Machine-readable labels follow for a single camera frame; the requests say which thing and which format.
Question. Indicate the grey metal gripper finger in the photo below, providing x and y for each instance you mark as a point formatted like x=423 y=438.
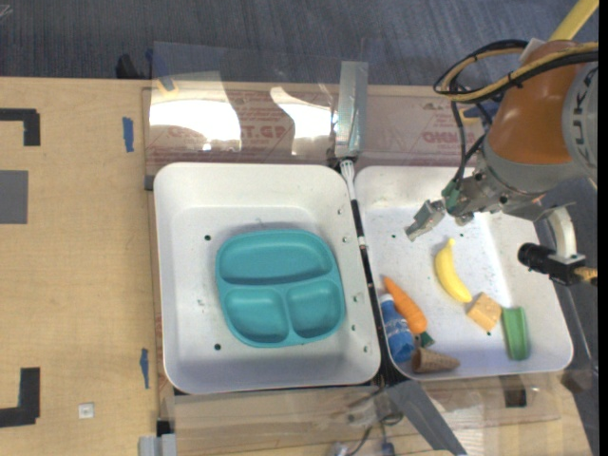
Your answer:
x=427 y=216

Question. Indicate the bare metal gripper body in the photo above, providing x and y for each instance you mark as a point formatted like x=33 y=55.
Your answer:
x=477 y=197

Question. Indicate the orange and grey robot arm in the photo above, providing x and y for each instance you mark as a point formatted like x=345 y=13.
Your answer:
x=532 y=121

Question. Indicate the white plastic tray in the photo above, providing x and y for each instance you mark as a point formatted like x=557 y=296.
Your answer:
x=494 y=235
x=190 y=254

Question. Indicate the yellow banana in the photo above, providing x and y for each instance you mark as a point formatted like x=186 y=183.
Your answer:
x=449 y=271

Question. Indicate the orange carrot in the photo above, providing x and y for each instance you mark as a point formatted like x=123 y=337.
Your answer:
x=408 y=307

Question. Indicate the tan bread piece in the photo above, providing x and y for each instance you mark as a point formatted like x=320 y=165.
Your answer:
x=484 y=311

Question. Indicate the blue and white bottle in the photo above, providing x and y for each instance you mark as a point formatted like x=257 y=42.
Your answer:
x=398 y=333

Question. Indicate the green curved block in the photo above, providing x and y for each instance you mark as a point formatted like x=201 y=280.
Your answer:
x=517 y=335

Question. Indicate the brown ice cream cone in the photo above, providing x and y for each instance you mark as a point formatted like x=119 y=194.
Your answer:
x=432 y=361

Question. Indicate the teal divided plate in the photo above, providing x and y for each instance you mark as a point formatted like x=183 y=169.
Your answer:
x=280 y=288

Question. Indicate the small white square tag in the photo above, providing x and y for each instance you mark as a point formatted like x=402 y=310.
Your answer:
x=86 y=410

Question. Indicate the black cylinder on white bracket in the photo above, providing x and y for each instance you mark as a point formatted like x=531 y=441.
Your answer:
x=546 y=259

